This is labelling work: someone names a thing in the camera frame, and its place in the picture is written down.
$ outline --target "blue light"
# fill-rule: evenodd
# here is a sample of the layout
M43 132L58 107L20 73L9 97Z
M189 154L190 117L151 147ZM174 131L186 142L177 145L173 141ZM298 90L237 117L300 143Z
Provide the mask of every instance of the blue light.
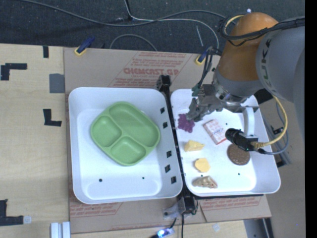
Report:
M160 230L160 231L158 231L158 236L159 236L159 237L162 237L162 235L164 235L164 233L165 233L164 230Z

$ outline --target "green plate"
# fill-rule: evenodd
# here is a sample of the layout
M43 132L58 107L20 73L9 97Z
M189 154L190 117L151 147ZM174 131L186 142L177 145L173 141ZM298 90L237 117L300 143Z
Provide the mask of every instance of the green plate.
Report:
M135 165L157 146L157 125L128 102L116 102L92 123L93 141L110 158L124 166Z

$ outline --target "small package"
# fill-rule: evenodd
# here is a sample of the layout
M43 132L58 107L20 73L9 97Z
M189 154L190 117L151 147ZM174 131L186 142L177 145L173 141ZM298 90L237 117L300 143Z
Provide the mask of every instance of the small package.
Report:
M217 119L211 120L203 126L216 145L226 140L225 131L220 126Z

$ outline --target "tan tabletop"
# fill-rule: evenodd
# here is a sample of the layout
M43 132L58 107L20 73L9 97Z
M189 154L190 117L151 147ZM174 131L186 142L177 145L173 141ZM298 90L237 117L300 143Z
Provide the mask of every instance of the tan tabletop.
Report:
M0 81L0 200L8 199L7 216L31 216L32 223L0 227L0 237L50 237L50 223L69 221L65 94L50 93L49 75L64 74L63 47L0 44L0 64L27 63L27 70L10 70ZM43 109L61 126L44 125ZM185 225L184 237L246 238L244 222ZM77 234L85 237L138 237L158 228ZM181 227L175 226L181 237Z

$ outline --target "cable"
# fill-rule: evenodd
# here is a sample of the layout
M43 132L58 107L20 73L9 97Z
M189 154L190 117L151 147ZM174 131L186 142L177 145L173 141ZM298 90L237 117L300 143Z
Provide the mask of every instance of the cable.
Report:
M211 62L212 62L212 57L213 55L221 55L221 51L218 49L215 49L212 46L209 46L206 51L206 59L204 63L204 69L203 69L203 74L200 79L200 81L197 83L197 88L199 89L203 83L204 78L206 77L207 73L210 71L211 68Z
M110 44L110 46L109 46L109 49L112 48L112 46L113 46L113 44L115 43L116 40L118 40L118 39L120 39L120 38L122 38L122 37L136 37L136 38L142 39L142 40L144 40L145 42L147 42L155 51L158 51L158 50L156 49L156 47L155 47L149 40L143 38L142 36L136 35L136 34L122 34L122 35L116 37L116 38L111 42L111 44Z
M127 25L127 24L125 24L125 25L120 25L120 24L105 23L105 22L100 22L100 21L97 21L97 20L89 19L89 18L80 16L80 15L78 15L78 14L75 14L75 13L73 13L73 12L60 9L60 8L58 8L58 7L55 7L55 6L52 6L52 5L49 5L49 4L45 4L45 3L41 3L41 2L36 2L36 1L33 1L33 0L15 0L15 1L27 2L27 3L36 4L36 5L39 5L39 6L44 6L44 7L47 7L47 8L53 9L53 10L57 10L57 11L60 11L60 12L65 13L65 14L68 14L68 15L71 15L71 16L74 16L74 17L77 17L77 18L80 18L80 19L83 19L83 20L92 22L92 23L96 23L96 24L100 24L100 25L105 25L105 26L113 26L113 27L134 27L134 26L148 25L148 24L152 24L152 23L155 23L155 22L158 22L158 21L162 21L162 20L164 20L164 19L168 19L168 18L171 18L171 17L174 17L174 16L178 16L178 15L182 15L182 14L186 14L186 13L193 13L193 12L210 13L210 14L213 14L213 15L217 15L217 16L220 16L220 17L224 17L224 16L222 16L222 15L220 15L220 14L217 14L217 13L214 13L214 12L211 12L211 11L206 11L206 10L186 10L186 11L180 11L180 12L177 12L177 13L173 13L173 14L170 14L170 15L167 15L167 16L164 16L164 17L161 17L161 18L157 18L157 19L153 19L153 20L152 20L152 19L151 19L151 20L146 20L147 22L144 22L144 23L131 24L131 25Z
M269 142L251 142L251 144L254 146L254 148L256 149L259 149L261 147L264 147L264 146L268 146L268 145L271 145L271 144L274 144L275 142L279 141L283 136L284 134L286 133L286 130L287 130L287 126L288 126L288 120L287 120L287 115L286 115L286 111L284 110L281 102L279 101L279 99L272 95L273 98L275 99L276 103L278 104L278 106L280 107L283 115L284 115L284 129L283 131L279 134L278 137L276 137L275 139L269 141Z
M225 38L226 40L228 40L234 46L240 46L243 43L245 43L246 41L254 40L254 39L259 38L262 35L264 35L268 32L271 32L271 31L285 30L285 29L289 29L289 28L305 26L305 17L301 17L301 18L296 18L294 20L282 21L282 22L275 24L274 26L272 26L270 28L263 28L259 31L247 33L244 35L239 35L239 36L228 35L226 32L226 28L229 25L229 23L233 22L233 20L235 20L237 18L243 17L244 15L245 15L245 13L239 13L235 16L227 17L224 21L220 22L220 25L219 25L220 35L223 38ZM239 44L234 44L232 42L232 40L241 40L241 39L245 39L245 40L243 40Z
M184 214L182 214L182 233L181 233L182 238L183 238L183 233L184 233Z
M174 227L176 220L177 220L177 218L174 219L172 225L169 227L170 229Z
M265 127L266 127L266 130L267 130L268 134L271 136L271 138L274 138L273 134L271 133L271 127L269 126L268 122L266 121L266 119L265 119L264 117L263 117L263 121L264 121L264 124L265 124ZM276 142L277 146L280 148L279 151L276 151L276 152L267 152L267 151L264 151L264 150L263 150L263 153L264 153L264 154L269 154L269 155L270 155L270 154L271 154L271 155L274 155L274 154L281 154L281 153L285 152L285 150L288 148L288 145L289 145L288 131L286 131L285 136L286 136L286 140L284 140L285 145L284 145L283 148L280 146L279 142ZM288 156L286 156L286 159L287 159L287 162L290 163L290 160L289 160Z
M195 206L195 209L191 212L192 215L196 215L196 213L198 211L198 206L199 206L199 203L198 203L198 200L196 199L196 206Z
M128 11L129 16L130 16L131 18L135 19L135 20L145 21L145 22L143 22L143 23L137 23L137 24L113 24L113 23L104 23L104 22L100 22L100 21L97 21L97 20L89 19L89 18L80 16L80 15L78 15L78 14L75 14L75 13L72 13L72 12L69 12L69 11L66 11L66 10L63 10L63 9L60 9L60 8L58 8L58 7L55 7L55 6L52 6L52 5L49 5L49 4L45 4L45 3L41 3L41 2L37 2L37 1L32 1L32 0L15 0L15 1L27 2L27 3L36 4L36 5L39 5L39 6L44 6L44 7L47 7L47 8L53 9L53 10L57 10L57 11L59 11L59 12L63 12L63 13L65 13L65 14L68 14L68 15L71 15L71 16L74 16L74 17L77 17L77 18L80 18L80 19L83 19L83 20L88 21L88 22L91 22L91 23L101 24L101 25L111 26L111 27L134 27L134 26L143 26L143 25L148 25L148 24L151 24L151 23L155 23L155 22L159 22L159 21L167 21L167 20L172 20L172 21L181 20L181 21L197 22L197 23L200 23L200 24L206 26L207 28L209 28L209 29L212 31L212 33L213 33L213 35L215 36L216 41L217 41L217 47L219 47L219 39L218 39L218 37L217 37L215 31L214 31L210 26L208 26L206 23L204 23L204 22L202 22L202 21L199 21L199 20L195 20L195 19L188 19L188 18L171 18L171 17L178 16L178 15L185 14L185 13L201 12L201 13L208 13L208 14L211 14L211 15L216 15L216 16L221 17L221 18L225 18L223 15L220 15L220 14L215 13L215 12L212 12L212 11L207 11L207 10L186 10L186 11L181 11L181 12L173 13L173 14L170 14L170 15L167 15L167 16L164 16L164 17L161 17L161 18L158 18L158 19L140 19L140 18L134 17L134 16L131 14L131 12L130 12L130 10L129 10L129 7L128 7L128 4L127 4L127 1L124 0L125 6L126 6L126 9L127 9L127 11Z

